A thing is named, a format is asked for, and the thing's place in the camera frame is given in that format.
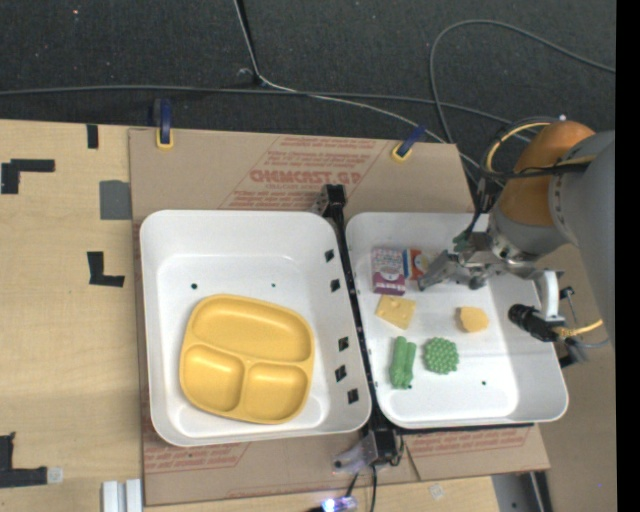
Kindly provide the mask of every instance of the cardboard box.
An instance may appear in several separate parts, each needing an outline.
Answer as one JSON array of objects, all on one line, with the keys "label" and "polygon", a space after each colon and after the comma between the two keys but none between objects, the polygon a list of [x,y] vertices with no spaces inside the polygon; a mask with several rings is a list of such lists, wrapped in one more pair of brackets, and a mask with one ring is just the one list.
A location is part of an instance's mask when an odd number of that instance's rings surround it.
[{"label": "cardboard box", "polygon": [[[164,209],[308,210],[328,183],[345,186],[346,218],[365,211],[464,212],[471,199],[455,146],[418,143],[404,163],[397,141],[174,130],[161,150],[153,129],[129,130],[142,389],[145,502],[161,505],[319,489],[344,489],[333,457],[359,433],[179,448],[153,430],[142,301],[139,229]],[[399,466],[380,484],[450,479],[549,466],[537,426],[406,435]]]}]

